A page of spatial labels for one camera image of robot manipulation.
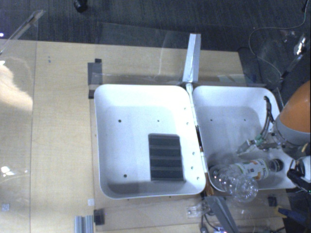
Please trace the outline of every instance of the plastic bottle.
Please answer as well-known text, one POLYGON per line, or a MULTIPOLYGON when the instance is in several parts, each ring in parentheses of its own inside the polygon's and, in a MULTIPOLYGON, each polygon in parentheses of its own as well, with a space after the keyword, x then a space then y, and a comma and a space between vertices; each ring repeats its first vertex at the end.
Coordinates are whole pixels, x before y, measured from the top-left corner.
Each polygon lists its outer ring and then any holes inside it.
POLYGON ((257 181, 282 169, 283 162, 279 159, 256 159, 228 166, 216 165, 210 169, 209 176, 216 188, 226 191, 240 202, 250 202, 258 193, 257 181))

